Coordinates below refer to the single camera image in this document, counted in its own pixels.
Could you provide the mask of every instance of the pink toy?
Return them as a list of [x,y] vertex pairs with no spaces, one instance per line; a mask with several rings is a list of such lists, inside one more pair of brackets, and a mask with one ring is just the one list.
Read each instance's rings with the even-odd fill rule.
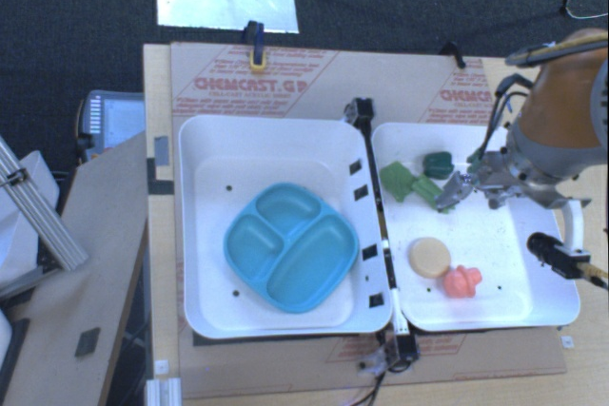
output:
[[444,290],[450,298],[474,298],[480,281],[482,274],[476,267],[466,269],[460,265],[444,276]]

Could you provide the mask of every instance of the beige round toy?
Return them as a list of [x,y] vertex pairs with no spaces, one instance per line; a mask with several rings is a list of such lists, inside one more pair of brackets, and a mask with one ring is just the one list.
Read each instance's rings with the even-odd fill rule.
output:
[[423,237],[410,246],[408,260],[418,275],[424,278],[439,278],[450,267],[450,252],[442,241]]

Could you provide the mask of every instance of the wooden table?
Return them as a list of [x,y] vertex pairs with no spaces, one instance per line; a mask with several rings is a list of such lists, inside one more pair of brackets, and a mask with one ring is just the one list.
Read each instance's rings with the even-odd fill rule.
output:
[[[495,87],[514,70],[501,59],[482,59],[489,86]],[[536,71],[524,70],[532,78]],[[154,138],[171,134],[170,51],[168,46],[145,47],[147,100],[147,137],[149,158],[154,157]],[[574,197],[591,197],[585,208],[585,247],[592,253],[592,262],[601,268],[607,265],[605,222],[606,166],[586,170],[576,182],[562,190]],[[172,180],[173,167],[156,167],[156,178]],[[176,319],[175,221],[173,200],[167,196],[149,198],[150,265],[152,298],[152,342],[155,359],[167,360],[168,370],[157,372],[159,379],[179,376],[178,325]],[[578,282],[581,313],[572,325],[560,331],[570,337],[574,347],[564,350],[568,369],[566,375],[513,377],[466,380],[445,383],[391,385],[382,387],[376,404],[434,405],[530,405],[530,404],[603,404],[609,397],[609,318],[607,294],[587,282]],[[366,394],[366,389],[342,389],[258,396],[214,397],[185,400],[189,406],[257,406],[257,405],[345,405]]]

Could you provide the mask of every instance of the blue plate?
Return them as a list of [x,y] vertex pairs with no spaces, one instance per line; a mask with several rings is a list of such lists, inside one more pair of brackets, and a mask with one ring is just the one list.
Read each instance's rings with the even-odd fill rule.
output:
[[265,300],[289,313],[315,308],[358,255],[355,230],[306,189],[274,184],[254,198],[225,234],[230,267]]

